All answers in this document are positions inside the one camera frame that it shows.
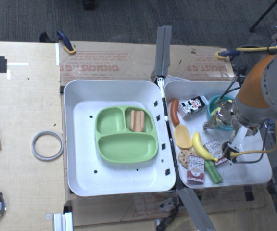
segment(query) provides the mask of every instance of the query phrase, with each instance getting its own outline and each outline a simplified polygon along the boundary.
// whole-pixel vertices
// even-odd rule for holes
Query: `table surface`
[[[66,201],[64,158],[44,162],[31,151],[33,137],[43,130],[63,133],[60,69],[56,44],[0,42],[0,56],[9,65],[10,79],[0,73],[0,192],[7,210],[0,230],[53,230],[52,215],[63,213]],[[41,154],[59,150],[51,136],[37,140]],[[217,230],[277,230],[277,214],[271,196],[260,192],[263,207],[211,212]],[[154,220],[74,227],[80,231],[155,230]],[[195,230],[188,216],[176,217],[167,230]]]

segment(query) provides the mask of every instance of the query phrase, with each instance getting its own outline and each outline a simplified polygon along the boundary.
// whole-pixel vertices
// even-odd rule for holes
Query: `toy sausage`
[[[177,114],[178,105],[179,105],[179,100],[174,99],[171,105],[171,119],[175,127],[178,126],[180,123],[178,114]]]

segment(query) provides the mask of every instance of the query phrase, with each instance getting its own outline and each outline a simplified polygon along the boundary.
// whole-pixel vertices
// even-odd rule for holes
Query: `green divided plate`
[[[130,113],[145,113],[144,131],[130,130]],[[138,163],[152,159],[158,151],[158,137],[152,116],[136,106],[111,106],[96,117],[96,144],[101,157],[113,163]]]

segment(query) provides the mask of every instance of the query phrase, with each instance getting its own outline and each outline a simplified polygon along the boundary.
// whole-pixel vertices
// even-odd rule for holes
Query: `toy banana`
[[[195,132],[192,137],[193,148],[197,156],[204,158],[205,160],[218,161],[218,158],[212,156],[201,144],[201,137],[198,132]]]

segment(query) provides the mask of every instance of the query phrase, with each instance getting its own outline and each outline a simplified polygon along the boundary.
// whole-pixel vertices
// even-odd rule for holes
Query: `teal bowl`
[[[214,111],[216,108],[218,108],[217,105],[214,104],[214,102],[220,97],[221,95],[215,95],[214,97],[212,97],[210,100],[209,100],[209,103],[208,103],[208,119],[211,117],[211,113],[212,111]],[[231,96],[228,96],[228,95],[225,95],[222,100],[227,102],[227,100],[234,100],[233,97]],[[229,130],[232,130],[232,128],[229,126],[229,125],[226,125],[225,127],[223,126],[217,126],[216,129],[218,130],[225,130],[225,131],[229,131]]]

